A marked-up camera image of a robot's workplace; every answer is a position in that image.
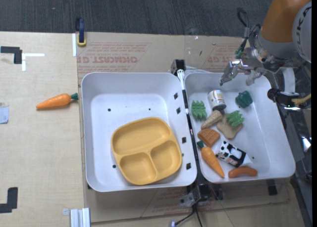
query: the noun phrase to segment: white plastic tray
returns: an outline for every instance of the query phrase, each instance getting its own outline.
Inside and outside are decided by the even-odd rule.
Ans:
[[[245,120],[243,121],[243,128],[233,139],[228,140],[220,133],[220,139],[211,148],[216,153],[223,141],[240,148],[249,155],[253,162],[251,167],[257,169],[258,175],[255,177],[240,176],[230,179],[228,178],[228,172],[233,166],[219,160],[225,173],[225,178],[223,179],[201,159],[200,150],[198,150],[204,177],[213,183],[224,183],[292,176],[296,168],[295,161],[277,106],[267,97],[267,91],[271,88],[268,79],[262,76],[256,79],[254,84],[247,86],[245,84],[247,77],[243,74],[238,74],[233,80],[220,86],[219,78],[221,75],[221,73],[192,73],[185,78],[189,108],[193,100],[202,100],[205,104],[207,115],[210,115],[211,108],[207,95],[212,90],[222,90],[226,103],[224,112],[231,113],[235,110],[240,110]],[[240,92],[244,91],[250,93],[253,103],[246,108],[240,108],[236,104],[235,98]],[[191,117],[191,121],[196,141],[200,141],[197,133],[201,130],[202,122],[195,120],[194,117]],[[210,128],[218,131],[216,125]]]
[[[194,182],[197,167],[182,89],[176,76],[171,73],[90,73],[82,80],[82,104],[86,178],[92,189],[109,192],[187,186]],[[167,122],[183,154],[182,165],[163,180],[133,185],[117,167],[110,139],[118,127],[146,117],[159,117]]]

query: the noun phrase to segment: robotic arm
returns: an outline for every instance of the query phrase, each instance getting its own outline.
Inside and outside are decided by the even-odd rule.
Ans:
[[[276,73],[282,67],[298,67],[299,54],[311,63],[312,0],[273,0],[262,26],[252,28],[245,25],[245,40],[236,51],[236,61],[228,63],[220,78],[220,85],[232,80],[243,71],[248,78],[247,85],[268,71]],[[245,48],[246,41],[250,47]]]

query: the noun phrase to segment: white can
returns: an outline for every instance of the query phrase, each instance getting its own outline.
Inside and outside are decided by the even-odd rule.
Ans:
[[[209,92],[208,101],[212,111],[221,111],[227,107],[226,103],[224,102],[221,90],[212,90],[211,92]]]

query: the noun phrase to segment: black fabric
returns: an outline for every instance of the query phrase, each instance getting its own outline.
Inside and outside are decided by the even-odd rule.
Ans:
[[[272,0],[0,0],[0,31],[85,31],[171,35],[243,36],[243,8],[250,25],[262,23]]]

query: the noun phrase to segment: toy carrot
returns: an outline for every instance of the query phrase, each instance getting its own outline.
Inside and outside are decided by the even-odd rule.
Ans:
[[[37,109],[65,106],[70,103],[72,99],[78,100],[78,94],[69,95],[67,93],[62,93],[60,95],[49,98],[36,105]]]
[[[210,147],[204,146],[202,141],[199,141],[197,145],[201,148],[202,158],[206,161],[206,163],[218,173],[221,177],[224,178],[224,172],[221,168],[221,165],[218,162],[217,157]]]

